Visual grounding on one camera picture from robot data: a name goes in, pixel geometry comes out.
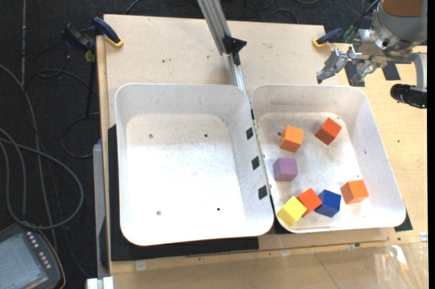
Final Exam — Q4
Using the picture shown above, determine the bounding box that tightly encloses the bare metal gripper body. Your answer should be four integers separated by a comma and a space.
346, 28, 421, 67

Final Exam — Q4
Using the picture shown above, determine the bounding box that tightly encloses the red cube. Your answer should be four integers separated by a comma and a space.
296, 187, 324, 218
314, 116, 343, 146

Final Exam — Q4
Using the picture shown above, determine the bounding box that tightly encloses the orange cube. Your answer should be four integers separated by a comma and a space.
340, 179, 370, 205
279, 124, 305, 154

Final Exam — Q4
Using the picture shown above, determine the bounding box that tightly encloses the white plastic tray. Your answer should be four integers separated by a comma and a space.
250, 84, 408, 235
114, 82, 275, 247

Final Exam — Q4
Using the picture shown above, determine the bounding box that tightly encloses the purple cube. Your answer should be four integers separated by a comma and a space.
272, 156, 299, 182

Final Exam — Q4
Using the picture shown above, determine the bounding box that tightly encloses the blue cube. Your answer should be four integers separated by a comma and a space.
315, 189, 343, 218

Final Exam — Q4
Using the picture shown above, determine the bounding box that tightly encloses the yellow cube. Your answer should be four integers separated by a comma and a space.
276, 195, 308, 228

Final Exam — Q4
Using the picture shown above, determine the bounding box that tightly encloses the pale wood board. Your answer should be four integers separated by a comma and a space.
101, 14, 392, 274

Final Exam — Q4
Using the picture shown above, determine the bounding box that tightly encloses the black cylinder on white bracket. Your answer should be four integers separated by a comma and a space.
389, 52, 428, 109

